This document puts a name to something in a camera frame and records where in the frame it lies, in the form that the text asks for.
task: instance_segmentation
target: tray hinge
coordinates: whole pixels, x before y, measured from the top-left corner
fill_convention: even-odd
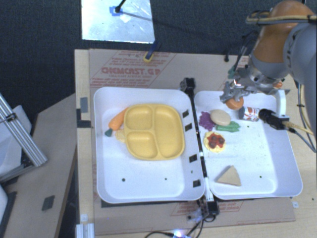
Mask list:
[[[194,78],[184,78],[182,82],[180,82],[180,90],[184,93],[186,93],[190,99],[191,105],[192,105],[192,111],[193,111],[193,118],[195,123],[195,130],[196,130],[196,136],[197,136],[197,143],[200,153],[200,161],[202,163],[202,171],[204,175],[205,180],[205,197],[208,202],[214,201],[213,194],[209,188],[209,181],[208,181],[208,174],[207,169],[205,165],[205,159],[204,159],[204,152],[203,152],[203,146],[200,139],[200,133],[199,133],[199,126],[198,126],[198,120],[196,115],[196,107],[194,102],[194,89],[196,87],[195,79]]]

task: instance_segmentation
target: triangular cheese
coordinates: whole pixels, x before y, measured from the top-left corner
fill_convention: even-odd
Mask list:
[[[230,166],[216,182],[241,186],[239,174],[234,166]]]

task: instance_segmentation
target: black clip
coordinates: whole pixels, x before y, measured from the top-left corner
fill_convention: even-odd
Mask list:
[[[0,123],[3,123],[3,122],[5,122],[5,121],[7,121],[7,122],[13,121],[13,120],[15,120],[15,119],[17,119],[16,113],[11,113],[11,114],[9,114],[8,116],[6,116],[4,120],[1,120]]]

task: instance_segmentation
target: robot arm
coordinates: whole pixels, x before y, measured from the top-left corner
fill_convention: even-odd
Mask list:
[[[291,15],[307,18],[313,14],[304,4],[286,0],[274,7],[266,19]],[[291,74],[305,85],[305,102],[316,138],[316,19],[303,24],[294,22],[278,20],[261,29],[248,65],[235,70],[234,79],[226,82],[220,100],[237,110],[243,106],[243,96],[250,93],[276,94],[281,80]]]

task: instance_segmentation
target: gray carpet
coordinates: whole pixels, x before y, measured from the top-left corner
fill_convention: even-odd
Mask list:
[[[160,51],[237,54],[255,9],[282,0],[150,0]],[[307,0],[316,12],[316,0]],[[74,49],[146,50],[149,45],[83,41],[81,0],[0,0],[0,92],[36,113],[74,93]]]

